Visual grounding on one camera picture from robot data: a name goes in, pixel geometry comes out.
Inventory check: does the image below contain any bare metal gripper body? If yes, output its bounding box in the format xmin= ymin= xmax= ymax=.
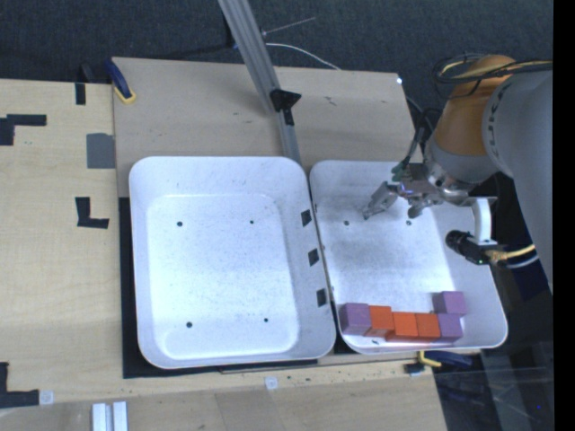
xmin=395 ymin=163 xmax=475 ymax=209

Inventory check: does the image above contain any white plastic tray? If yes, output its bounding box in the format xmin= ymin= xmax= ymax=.
xmin=128 ymin=155 xmax=338 ymax=371
xmin=308 ymin=159 xmax=509 ymax=356

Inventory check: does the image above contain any purple cube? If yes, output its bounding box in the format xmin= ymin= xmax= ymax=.
xmin=437 ymin=312 xmax=464 ymax=340
xmin=431 ymin=290 xmax=469 ymax=317
xmin=338 ymin=302 xmax=373 ymax=338

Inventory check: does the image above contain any orange cube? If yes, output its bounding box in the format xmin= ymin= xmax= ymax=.
xmin=368 ymin=304 xmax=396 ymax=332
xmin=392 ymin=312 xmax=420 ymax=339
xmin=415 ymin=312 xmax=442 ymax=340

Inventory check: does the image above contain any black cylinder on white bracket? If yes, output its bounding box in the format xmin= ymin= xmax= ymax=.
xmin=445 ymin=197 xmax=500 ymax=267

